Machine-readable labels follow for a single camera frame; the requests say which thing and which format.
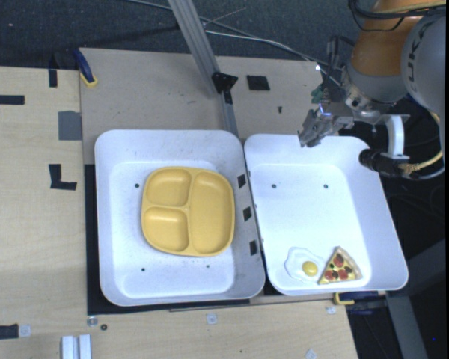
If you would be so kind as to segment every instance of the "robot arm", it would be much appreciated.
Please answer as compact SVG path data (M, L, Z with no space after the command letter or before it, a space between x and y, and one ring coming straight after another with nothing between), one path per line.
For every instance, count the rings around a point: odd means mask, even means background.
M300 143L314 147L354 121L385 124L388 151L365 151L360 161L389 177L409 177L423 167L408 164L403 155L403 122L409 116L387 112L409 93L439 122L444 153L445 0L376 0L369 12L349 0L349 7L366 20L337 86L329 84L330 70L323 79L315 96L318 108L308 113Z

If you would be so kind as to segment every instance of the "white tray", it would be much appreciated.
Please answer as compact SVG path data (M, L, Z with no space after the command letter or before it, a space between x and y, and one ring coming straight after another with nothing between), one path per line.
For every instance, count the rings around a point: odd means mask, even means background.
M100 286L120 306L251 298L264 285L242 144L221 130L111 130L95 144ZM225 176L236 204L231 246L214 257L183 257L152 248L141 231L141 199L157 168L205 168Z
M295 135L252 135L246 141L266 270L279 292L393 290L406 284L406 261L379 175L358 161L366 148L358 138L339 136L312 148L301 148ZM337 246L355 259L362 279L318 285L285 269L291 248L327 261Z

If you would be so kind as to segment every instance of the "wooden table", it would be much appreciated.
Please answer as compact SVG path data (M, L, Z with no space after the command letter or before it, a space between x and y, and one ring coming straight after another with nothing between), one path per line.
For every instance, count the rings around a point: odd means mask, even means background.
M100 359L357 358L346 309L329 299L98 315L88 326L82 142L58 137L58 112L81 111L79 84L74 70L58 70L51 88L48 70L0 67L0 95L25 96L0 105L0 325L31 328L0 340L0 359L59 358L60 338L80 334ZM49 164L76 190L51 189Z

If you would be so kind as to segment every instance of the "toy pizza slice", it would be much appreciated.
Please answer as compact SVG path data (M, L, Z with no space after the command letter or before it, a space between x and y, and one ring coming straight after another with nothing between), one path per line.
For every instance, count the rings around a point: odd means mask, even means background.
M324 272L320 280L318 280L318 284L337 283L361 278L361 270L359 270L354 259L343 248L337 247L331 258L329 258Z

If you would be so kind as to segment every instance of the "yellow divided plate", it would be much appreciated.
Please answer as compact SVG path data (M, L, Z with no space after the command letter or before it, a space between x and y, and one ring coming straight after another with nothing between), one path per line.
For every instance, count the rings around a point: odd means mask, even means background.
M233 188L225 177L199 168L153 171L143 190L141 229L157 250L209 257L234 235Z

